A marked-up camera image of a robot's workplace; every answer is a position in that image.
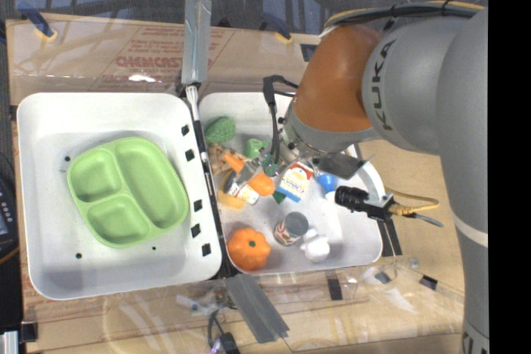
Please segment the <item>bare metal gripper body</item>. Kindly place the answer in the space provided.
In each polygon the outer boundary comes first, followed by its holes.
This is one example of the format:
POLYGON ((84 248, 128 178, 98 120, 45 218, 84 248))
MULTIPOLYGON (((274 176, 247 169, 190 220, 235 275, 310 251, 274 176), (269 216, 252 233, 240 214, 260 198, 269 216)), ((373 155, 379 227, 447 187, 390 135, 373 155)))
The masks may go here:
POLYGON ((300 165, 314 171, 314 164, 308 153, 288 140, 283 129, 274 129, 267 144, 259 149, 258 158, 266 175, 282 175, 289 167, 300 165))

